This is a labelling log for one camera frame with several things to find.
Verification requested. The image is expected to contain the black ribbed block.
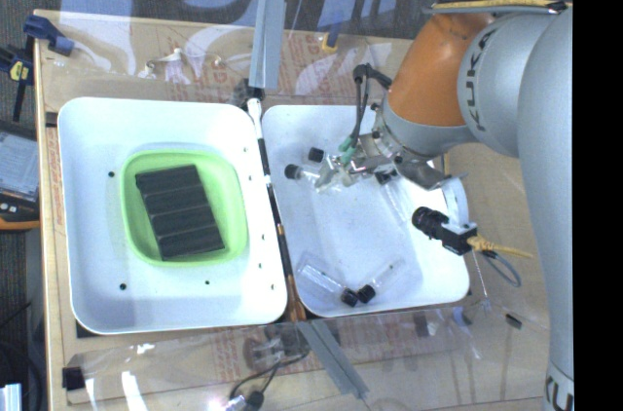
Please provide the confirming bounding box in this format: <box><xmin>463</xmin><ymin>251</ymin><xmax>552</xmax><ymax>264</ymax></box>
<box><xmin>134</xmin><ymin>164</ymin><xmax>227</xmax><ymax>262</ymax></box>

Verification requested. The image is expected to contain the green bowl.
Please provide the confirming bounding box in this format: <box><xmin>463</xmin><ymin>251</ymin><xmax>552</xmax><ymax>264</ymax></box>
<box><xmin>119</xmin><ymin>148</ymin><xmax>250</xmax><ymax>269</ymax></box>

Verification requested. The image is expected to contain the clear bottle with black cap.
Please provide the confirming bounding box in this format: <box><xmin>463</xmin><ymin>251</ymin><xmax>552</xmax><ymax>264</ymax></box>
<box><xmin>307</xmin><ymin>146</ymin><xmax>342</xmax><ymax>167</ymax></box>
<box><xmin>374</xmin><ymin>169</ymin><xmax>416</xmax><ymax>226</ymax></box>
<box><xmin>284</xmin><ymin>163</ymin><xmax>323</xmax><ymax>186</ymax></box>
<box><xmin>296</xmin><ymin>252</ymin><xmax>360</xmax><ymax>309</ymax></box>
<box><xmin>356</xmin><ymin>259</ymin><xmax>408</xmax><ymax>305</ymax></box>

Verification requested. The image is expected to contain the brown cardboard board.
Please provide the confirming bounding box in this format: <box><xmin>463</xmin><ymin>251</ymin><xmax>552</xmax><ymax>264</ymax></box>
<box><xmin>32</xmin><ymin>8</ymin><xmax>552</xmax><ymax>411</ymax></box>

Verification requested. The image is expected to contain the black block with thin wires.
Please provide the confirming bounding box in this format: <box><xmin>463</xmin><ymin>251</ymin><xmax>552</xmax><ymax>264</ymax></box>
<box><xmin>228</xmin><ymin>78</ymin><xmax>267</xmax><ymax>108</ymax></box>
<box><xmin>252</xmin><ymin>324</ymin><xmax>312</xmax><ymax>359</ymax></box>

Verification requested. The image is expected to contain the white plastic tray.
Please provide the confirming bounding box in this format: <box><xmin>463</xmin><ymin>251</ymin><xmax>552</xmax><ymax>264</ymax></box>
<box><xmin>261</xmin><ymin>104</ymin><xmax>472</xmax><ymax>318</ymax></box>
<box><xmin>56</xmin><ymin>95</ymin><xmax>289</xmax><ymax>336</ymax></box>

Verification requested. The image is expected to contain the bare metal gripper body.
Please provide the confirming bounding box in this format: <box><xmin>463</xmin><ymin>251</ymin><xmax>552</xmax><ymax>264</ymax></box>
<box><xmin>340</xmin><ymin>130</ymin><xmax>406</xmax><ymax>177</ymax></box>

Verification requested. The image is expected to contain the black cylinder on white bracket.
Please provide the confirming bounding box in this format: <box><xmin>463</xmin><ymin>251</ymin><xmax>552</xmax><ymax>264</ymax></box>
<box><xmin>411</xmin><ymin>173</ymin><xmax>479</xmax><ymax>257</ymax></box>

